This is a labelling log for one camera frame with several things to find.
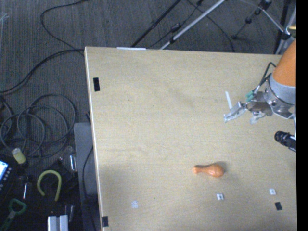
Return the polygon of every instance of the cable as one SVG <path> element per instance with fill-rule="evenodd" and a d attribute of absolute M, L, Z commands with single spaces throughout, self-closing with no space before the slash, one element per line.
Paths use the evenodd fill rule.
<path fill-rule="evenodd" d="M 180 2 L 181 0 L 175 0 L 152 24 L 151 26 L 131 45 L 135 47 L 149 32 L 151 32 L 165 17 L 166 15 Z"/>
<path fill-rule="evenodd" d="M 248 93 L 246 94 L 246 101 L 247 101 L 247 102 L 249 102 L 249 101 L 251 101 L 253 98 L 255 98 L 255 96 L 256 96 L 257 92 L 259 91 L 260 87 L 264 84 L 265 81 L 267 81 L 267 80 L 269 79 L 270 74 L 267 75 L 267 76 L 266 76 L 266 74 L 267 74 L 267 72 L 268 72 L 268 70 L 269 70 L 269 68 L 270 68 L 271 65 L 273 65 L 274 67 L 276 67 L 276 65 L 275 65 L 274 63 L 272 63 L 272 62 L 270 62 L 270 63 L 268 64 L 268 66 L 266 67 L 265 72 L 264 72 L 264 74 L 263 74 L 263 76 L 262 76 L 262 79 L 260 80 L 260 83 L 257 85 L 256 88 L 254 88 L 253 90 L 251 90 L 250 92 L 248 92 Z"/>
<path fill-rule="evenodd" d="M 12 116 L 12 115 L 13 115 L 12 109 L 11 109 L 10 106 L 6 103 L 5 99 L 4 99 L 2 96 L 0 96 L 0 103 L 6 108 L 6 110 L 7 110 L 8 113 L 9 113 L 9 116 Z M 11 127 L 12 127 L 12 124 L 10 124 L 10 125 L 7 127 L 7 132 L 6 132 L 6 134 L 5 134 L 4 137 L 6 137 L 6 135 L 10 133 Z"/>
<path fill-rule="evenodd" d="M 72 112 L 70 112 L 70 113 L 73 114 L 73 118 L 72 118 L 72 121 L 71 121 L 72 122 L 71 126 L 69 126 L 66 118 L 64 117 L 64 115 L 58 109 L 56 109 L 56 108 L 54 108 L 52 106 L 49 106 L 49 105 L 38 105 L 38 104 L 36 104 L 37 102 L 39 102 L 40 100 L 42 100 L 42 99 L 44 99 L 46 97 L 60 97 L 60 98 L 66 100 L 68 102 L 68 104 L 71 106 L 71 109 L 72 109 Z M 30 113 L 30 111 L 32 109 L 38 109 L 38 108 L 51 109 L 51 110 L 55 111 L 60 116 L 60 118 L 63 120 L 63 122 L 64 122 L 65 133 L 63 135 L 59 136 L 57 139 L 46 141 L 46 128 L 45 128 L 45 125 L 44 125 L 42 119 L 40 117 L 38 117 L 37 115 Z M 31 139 L 31 138 L 27 137 L 26 135 L 24 135 L 21 132 L 20 125 L 19 125 L 20 124 L 20 117 L 21 116 L 30 116 L 32 118 L 35 118 L 40 123 L 40 125 L 42 127 L 42 137 L 41 137 L 41 140 L 36 141 L 34 139 Z M 18 134 L 20 135 L 21 138 L 14 138 L 14 139 L 6 138 L 7 135 L 8 135 L 8 131 L 3 133 L 4 128 L 7 127 L 6 123 L 9 120 L 12 120 L 15 117 L 17 118 L 17 125 L 16 125 L 17 128 L 15 130 L 18 132 Z M 61 151 L 63 149 L 63 147 L 64 147 L 64 145 L 65 145 L 65 143 L 67 141 L 69 133 L 74 128 L 75 120 L 76 120 L 76 110 L 75 110 L 75 107 L 74 107 L 73 103 L 67 97 L 65 97 L 63 95 L 60 95 L 60 94 L 46 94 L 46 95 L 42 95 L 42 96 L 36 98 L 31 103 L 31 105 L 28 108 L 24 109 L 21 113 L 11 115 L 11 116 L 9 116 L 8 118 L 6 118 L 4 120 L 4 122 L 1 124 L 1 127 L 0 127 L 0 140 L 3 143 L 3 145 L 5 146 L 5 148 L 8 149 L 9 151 L 11 151 L 14 147 L 9 146 L 7 144 L 7 142 L 24 141 L 24 144 L 22 146 L 22 152 L 25 154 L 25 157 L 27 159 L 30 159 L 30 158 L 39 158 L 39 159 L 49 158 L 49 157 L 54 156 L 56 153 L 58 153 L 59 151 Z M 33 142 L 36 145 L 36 147 L 35 147 L 35 149 L 32 149 L 32 151 L 30 151 L 28 153 L 25 153 L 25 147 L 26 147 L 26 144 L 28 142 Z M 43 146 L 45 146 L 47 148 L 50 148 L 51 145 L 54 145 L 56 143 L 61 143 L 61 145 L 59 146 L 59 148 L 57 148 L 57 150 L 53 150 L 49 154 L 44 154 L 43 153 Z"/>
<path fill-rule="evenodd" d="M 195 8 L 193 10 L 193 12 L 180 24 L 180 23 L 176 23 L 174 26 L 171 27 L 171 29 L 165 34 L 163 35 L 158 41 L 156 41 L 155 43 L 153 43 L 152 45 L 150 45 L 149 47 L 152 47 L 154 45 L 156 45 L 157 43 L 159 43 L 161 40 L 163 40 L 165 37 L 167 37 L 170 33 L 174 33 L 176 31 L 178 31 L 193 15 L 193 13 L 196 11 L 197 8 Z"/>
<path fill-rule="evenodd" d="M 89 197 L 88 197 L 88 193 L 87 193 L 87 188 L 86 188 L 86 184 L 85 184 L 85 168 L 86 168 L 86 164 L 88 162 L 88 159 L 91 155 L 91 153 L 93 152 L 93 146 L 91 148 L 91 150 L 89 151 L 88 155 L 87 155 L 87 158 L 85 160 L 85 163 L 82 167 L 82 187 L 85 191 L 85 198 L 86 198 L 86 201 L 87 201 L 87 205 L 88 205 L 88 211 L 89 211 L 89 214 L 90 214 L 90 217 L 91 217 L 91 223 L 92 223 L 92 226 L 93 226 L 93 230 L 96 230 L 96 227 L 95 227 L 95 222 L 94 222 L 94 219 L 93 219 L 93 215 L 92 215 L 92 212 L 91 210 L 89 209 L 90 207 L 90 201 L 89 201 Z"/>
<path fill-rule="evenodd" d="M 83 53 L 79 52 L 74 46 L 72 46 L 71 44 L 67 43 L 66 41 L 64 41 L 63 39 L 60 39 L 59 37 L 55 36 L 50 30 L 47 29 L 45 23 L 44 23 L 44 16 L 46 13 L 50 12 L 51 10 L 54 10 L 54 9 L 59 9 L 59 8 L 64 8 L 64 7 L 69 7 L 69 6 L 73 6 L 73 5 L 77 5 L 77 4 L 80 4 L 80 3 L 83 3 L 83 2 L 86 2 L 88 0 L 80 0 L 80 1 L 77 1 L 77 2 L 72 2 L 72 3 L 69 3 L 69 4 L 65 4 L 65 5 L 59 5 L 59 6 L 55 6 L 55 7 L 52 7 L 52 8 L 49 8 L 49 9 L 46 9 L 45 11 L 43 11 L 43 13 L 40 15 L 40 22 L 43 26 L 43 28 L 45 29 L 45 31 L 50 35 L 52 36 L 54 39 L 62 42 L 63 44 L 66 44 L 67 46 L 69 46 L 70 48 L 72 48 L 73 50 L 77 51 L 79 54 L 81 54 L 82 56 L 84 55 Z"/>
<path fill-rule="evenodd" d="M 204 13 L 202 10 L 200 10 L 198 7 L 199 6 L 196 6 L 194 5 L 190 0 L 186 0 L 191 6 L 195 7 L 195 9 L 197 9 L 200 13 Z M 231 50 L 232 52 L 234 53 L 235 50 L 234 50 L 234 46 L 232 44 L 232 41 L 230 39 L 230 37 L 228 36 L 228 34 L 209 16 L 206 16 L 215 26 L 218 27 L 218 29 L 226 36 L 227 40 L 229 41 L 230 43 L 230 46 L 231 46 Z"/>
<path fill-rule="evenodd" d="M 0 91 L 0 94 L 5 94 L 7 92 L 10 92 L 14 89 L 16 89 L 17 87 L 21 86 L 23 83 L 26 83 L 26 81 L 33 75 L 33 73 L 41 66 L 43 65 L 45 62 L 57 57 L 57 56 L 60 56 L 60 55 L 63 55 L 63 54 L 66 54 L 66 53 L 72 53 L 72 52 L 76 52 L 76 50 L 65 50 L 65 51 L 59 51 L 55 54 L 52 54 L 48 57 L 46 57 L 44 60 L 42 60 L 40 63 L 38 63 L 37 65 L 35 65 L 31 71 L 19 82 L 17 83 L 16 85 L 14 85 L 13 87 L 11 88 L 8 88 L 6 90 L 2 90 Z"/>

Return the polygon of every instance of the green tool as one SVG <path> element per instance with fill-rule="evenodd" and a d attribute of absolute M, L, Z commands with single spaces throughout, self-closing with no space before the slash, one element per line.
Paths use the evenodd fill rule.
<path fill-rule="evenodd" d="M 19 205 L 21 209 L 20 210 L 13 209 L 14 204 L 15 206 Z M 24 213 L 26 209 L 27 209 L 27 205 L 25 203 L 19 201 L 18 199 L 12 198 L 9 202 L 9 212 L 10 213 L 8 217 L 6 218 L 6 220 L 4 221 L 3 225 L 1 226 L 0 231 L 7 231 L 14 217 Z"/>

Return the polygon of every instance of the electronic device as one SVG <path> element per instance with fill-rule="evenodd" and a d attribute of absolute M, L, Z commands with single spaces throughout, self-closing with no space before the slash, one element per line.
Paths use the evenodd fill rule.
<path fill-rule="evenodd" d="M 16 179 L 17 163 L 13 157 L 0 154 L 0 206 Z"/>

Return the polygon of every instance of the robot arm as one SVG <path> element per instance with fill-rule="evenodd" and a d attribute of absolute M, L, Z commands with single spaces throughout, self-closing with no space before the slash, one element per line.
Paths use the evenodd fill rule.
<path fill-rule="evenodd" d="M 251 124 L 272 114 L 284 119 L 293 119 L 295 135 L 278 131 L 275 134 L 275 140 L 296 151 L 296 39 L 282 55 L 273 73 L 267 75 L 271 64 L 267 66 L 259 85 L 246 95 L 246 103 L 238 102 L 230 107 L 230 112 L 224 115 L 224 121 L 236 119 L 245 111 L 252 113 Z M 263 84 L 264 91 L 259 91 Z"/>

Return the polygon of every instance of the small orange toy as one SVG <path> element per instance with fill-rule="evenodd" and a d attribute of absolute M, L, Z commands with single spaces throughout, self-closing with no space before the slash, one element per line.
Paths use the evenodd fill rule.
<path fill-rule="evenodd" d="M 224 174 L 224 169 L 219 164 L 211 164 L 208 166 L 196 165 L 192 170 L 195 174 L 203 172 L 215 178 L 221 177 Z"/>

